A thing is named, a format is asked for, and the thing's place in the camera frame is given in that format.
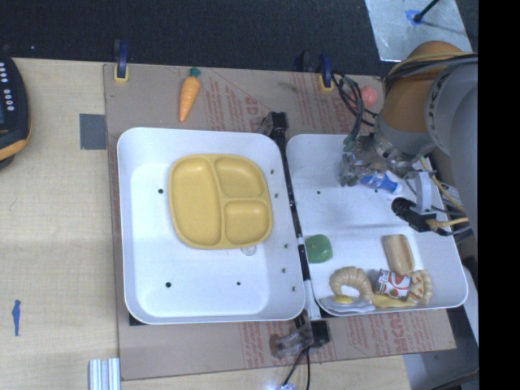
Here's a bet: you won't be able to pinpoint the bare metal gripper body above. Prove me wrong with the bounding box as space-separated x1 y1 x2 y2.
343 132 422 180

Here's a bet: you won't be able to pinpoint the blue and white bottle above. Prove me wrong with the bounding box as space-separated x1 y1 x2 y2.
359 171 404 197

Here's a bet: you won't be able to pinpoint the white plastic tray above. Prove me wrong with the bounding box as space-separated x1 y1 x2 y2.
285 133 470 319
116 127 307 326

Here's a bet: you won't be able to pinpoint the pink peach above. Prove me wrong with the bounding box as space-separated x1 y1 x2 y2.
360 86 380 108

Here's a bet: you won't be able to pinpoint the thin black and white rod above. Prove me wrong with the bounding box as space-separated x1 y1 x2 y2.
278 135 323 321

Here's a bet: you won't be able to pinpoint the green rounded block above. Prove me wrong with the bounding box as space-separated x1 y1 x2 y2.
304 233 334 264

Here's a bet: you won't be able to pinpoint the beige bread roll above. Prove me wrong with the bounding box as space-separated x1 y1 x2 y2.
381 233 417 274

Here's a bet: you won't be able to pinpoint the beige croissant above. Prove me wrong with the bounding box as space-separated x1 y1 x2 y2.
328 266 375 302

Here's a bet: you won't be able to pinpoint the red and white can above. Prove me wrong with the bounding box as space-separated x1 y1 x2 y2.
374 268 413 300

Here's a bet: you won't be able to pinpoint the beige pretzel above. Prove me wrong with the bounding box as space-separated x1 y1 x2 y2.
407 269 433 305

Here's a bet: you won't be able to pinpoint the white and yellow fried egg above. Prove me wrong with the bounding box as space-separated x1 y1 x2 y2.
318 294 376 314

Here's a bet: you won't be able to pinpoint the yellow banana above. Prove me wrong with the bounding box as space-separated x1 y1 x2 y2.
370 293 418 310

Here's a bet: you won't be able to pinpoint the yellow divided plate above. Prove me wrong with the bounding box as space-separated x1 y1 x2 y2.
167 154 274 251

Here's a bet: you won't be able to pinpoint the orange carrot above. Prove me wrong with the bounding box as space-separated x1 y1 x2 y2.
178 67 202 124

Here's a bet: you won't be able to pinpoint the brown cardboard board red print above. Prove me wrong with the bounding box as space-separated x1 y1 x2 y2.
102 63 458 381

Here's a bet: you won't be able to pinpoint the black cylinder on white bracket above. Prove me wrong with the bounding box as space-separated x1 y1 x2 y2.
391 171 438 233

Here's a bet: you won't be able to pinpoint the black block with thin wires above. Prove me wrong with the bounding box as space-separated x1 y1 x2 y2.
269 318 331 359
258 111 289 138

